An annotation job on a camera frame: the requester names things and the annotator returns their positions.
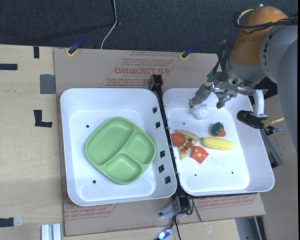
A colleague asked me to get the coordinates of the red tomato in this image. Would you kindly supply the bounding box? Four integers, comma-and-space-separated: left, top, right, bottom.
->
170, 132, 187, 148

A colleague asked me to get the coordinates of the white plastic tray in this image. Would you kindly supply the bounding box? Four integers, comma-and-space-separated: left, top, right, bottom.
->
162, 87, 276, 197
59, 87, 179, 207

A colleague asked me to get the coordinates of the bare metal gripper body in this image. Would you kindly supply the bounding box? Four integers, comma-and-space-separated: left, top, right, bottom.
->
209, 71, 256, 96

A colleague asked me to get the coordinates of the green divided plate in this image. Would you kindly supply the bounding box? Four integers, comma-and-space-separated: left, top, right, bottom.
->
84, 116, 158, 185

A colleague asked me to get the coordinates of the brown cardboard board red print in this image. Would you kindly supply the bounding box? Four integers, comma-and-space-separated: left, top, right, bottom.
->
53, 47, 267, 237

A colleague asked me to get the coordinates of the black cylinder on white bracket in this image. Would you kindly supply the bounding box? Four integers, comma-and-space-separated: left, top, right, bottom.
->
236, 89, 269, 130

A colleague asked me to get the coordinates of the white toy garlic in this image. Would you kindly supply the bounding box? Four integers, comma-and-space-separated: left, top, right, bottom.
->
192, 103, 210, 120

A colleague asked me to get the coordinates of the yellow corn cob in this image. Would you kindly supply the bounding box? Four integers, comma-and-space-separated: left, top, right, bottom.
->
201, 136, 234, 152

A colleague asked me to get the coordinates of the thin black rod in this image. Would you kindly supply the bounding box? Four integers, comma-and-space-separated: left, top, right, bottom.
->
155, 85, 185, 203

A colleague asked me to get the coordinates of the black block with wires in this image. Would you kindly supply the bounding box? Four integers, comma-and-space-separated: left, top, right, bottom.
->
173, 194, 193, 215
149, 74, 164, 93

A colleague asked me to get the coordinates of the red strawberry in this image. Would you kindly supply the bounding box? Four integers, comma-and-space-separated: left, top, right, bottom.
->
210, 121, 227, 138

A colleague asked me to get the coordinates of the orange wedge with star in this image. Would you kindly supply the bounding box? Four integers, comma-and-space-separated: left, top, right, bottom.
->
189, 145, 210, 165

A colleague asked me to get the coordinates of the pizza slice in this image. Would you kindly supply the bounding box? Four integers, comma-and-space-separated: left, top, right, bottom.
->
175, 129, 199, 161

